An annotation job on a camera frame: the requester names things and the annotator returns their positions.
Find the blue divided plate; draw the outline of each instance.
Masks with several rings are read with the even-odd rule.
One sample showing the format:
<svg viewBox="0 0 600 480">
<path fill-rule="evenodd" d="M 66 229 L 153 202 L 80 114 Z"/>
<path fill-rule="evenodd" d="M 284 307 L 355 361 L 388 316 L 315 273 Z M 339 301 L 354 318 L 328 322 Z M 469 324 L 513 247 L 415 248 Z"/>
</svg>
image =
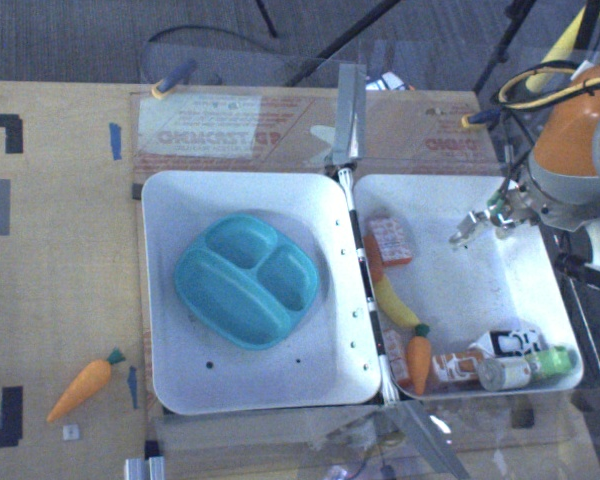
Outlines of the blue divided plate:
<svg viewBox="0 0 600 480">
<path fill-rule="evenodd" d="M 221 336 L 246 349 L 272 347 L 305 315 L 318 291 L 318 270 L 288 237 L 236 213 L 216 221 L 182 254 L 176 292 Z"/>
</svg>

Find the yellow cable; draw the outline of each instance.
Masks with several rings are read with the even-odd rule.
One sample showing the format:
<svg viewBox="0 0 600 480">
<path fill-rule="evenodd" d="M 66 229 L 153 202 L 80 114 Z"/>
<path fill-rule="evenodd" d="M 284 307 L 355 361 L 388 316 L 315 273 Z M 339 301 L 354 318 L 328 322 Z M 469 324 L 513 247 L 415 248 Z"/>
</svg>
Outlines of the yellow cable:
<svg viewBox="0 0 600 480">
<path fill-rule="evenodd" d="M 543 75 L 543 74 L 556 74 L 556 73 L 570 74 L 573 72 L 574 72 L 574 70 L 571 68 L 551 68 L 551 67 L 544 67 L 544 68 L 534 69 L 531 71 L 526 71 L 524 73 L 521 73 L 521 74 L 513 77 L 511 80 L 509 80 L 506 84 L 504 84 L 502 86 L 502 88 L 498 92 L 498 101 L 501 104 L 503 104 L 505 107 L 510 108 L 512 110 L 532 110 L 534 108 L 538 108 L 543 105 L 550 104 L 554 101 L 564 98 L 565 96 L 570 96 L 571 94 L 577 93 L 578 91 L 581 91 L 583 89 L 587 89 L 587 88 L 593 89 L 598 84 L 600 84 L 600 77 L 590 78 L 590 79 L 585 80 L 581 84 L 569 86 L 565 89 L 562 89 L 561 91 L 557 91 L 557 92 L 548 94 L 542 98 L 538 98 L 538 99 L 535 99 L 532 101 L 524 101 L 524 102 L 519 102 L 519 103 L 509 103 L 509 101 L 508 101 L 507 92 L 509 90 L 511 90 L 511 88 L 514 85 L 516 85 L 517 83 L 521 82 L 522 80 L 524 80 L 526 78 L 534 77 L 536 75 Z"/>
</svg>

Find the toy carrot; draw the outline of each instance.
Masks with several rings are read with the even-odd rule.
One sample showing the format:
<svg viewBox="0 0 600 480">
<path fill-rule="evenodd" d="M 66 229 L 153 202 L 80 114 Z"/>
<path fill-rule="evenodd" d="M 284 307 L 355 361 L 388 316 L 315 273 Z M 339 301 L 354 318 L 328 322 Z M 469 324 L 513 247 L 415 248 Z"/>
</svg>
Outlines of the toy carrot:
<svg viewBox="0 0 600 480">
<path fill-rule="evenodd" d="M 407 343 L 405 360 L 413 384 L 413 392 L 420 396 L 424 393 L 431 368 L 431 342 L 427 338 L 429 334 L 427 324 L 416 325 L 415 331 L 416 335 Z"/>
<path fill-rule="evenodd" d="M 111 365 L 124 360 L 125 357 L 122 352 L 115 348 L 106 360 L 96 359 L 91 361 L 69 384 L 67 390 L 47 416 L 47 421 L 51 423 L 57 420 L 100 391 L 111 378 Z"/>
</svg>

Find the metal bracket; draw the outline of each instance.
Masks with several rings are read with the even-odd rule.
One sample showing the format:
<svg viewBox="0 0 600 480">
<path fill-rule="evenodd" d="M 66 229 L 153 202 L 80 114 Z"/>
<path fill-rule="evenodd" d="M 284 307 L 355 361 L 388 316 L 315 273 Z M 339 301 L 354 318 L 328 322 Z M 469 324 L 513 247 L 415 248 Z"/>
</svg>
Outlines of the metal bracket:
<svg viewBox="0 0 600 480">
<path fill-rule="evenodd" d="M 365 153 L 366 69 L 341 64 L 338 74 L 338 106 L 335 140 L 327 163 L 343 166 Z"/>
<path fill-rule="evenodd" d="M 409 437 L 436 473 L 450 473 L 458 480 L 471 479 L 420 402 L 410 400 L 393 404 L 385 409 L 385 414 Z"/>
<path fill-rule="evenodd" d="M 166 480 L 164 457 L 127 459 L 124 464 L 124 480 Z"/>
</svg>

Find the blue tape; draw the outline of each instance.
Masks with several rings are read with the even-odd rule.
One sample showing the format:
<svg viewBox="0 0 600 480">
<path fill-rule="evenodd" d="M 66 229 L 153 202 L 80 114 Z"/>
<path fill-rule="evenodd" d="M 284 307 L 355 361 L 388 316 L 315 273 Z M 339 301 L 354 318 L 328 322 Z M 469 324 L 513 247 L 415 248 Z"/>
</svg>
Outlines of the blue tape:
<svg viewBox="0 0 600 480">
<path fill-rule="evenodd" d="M 131 400 L 133 402 L 133 408 L 138 408 L 138 376 L 136 375 L 136 367 L 129 366 L 129 376 L 127 377 L 127 384 L 129 385 L 129 391 L 131 391 Z"/>
<path fill-rule="evenodd" d="M 114 160 L 122 160 L 122 129 L 116 123 L 109 123 L 109 139 Z"/>
</svg>

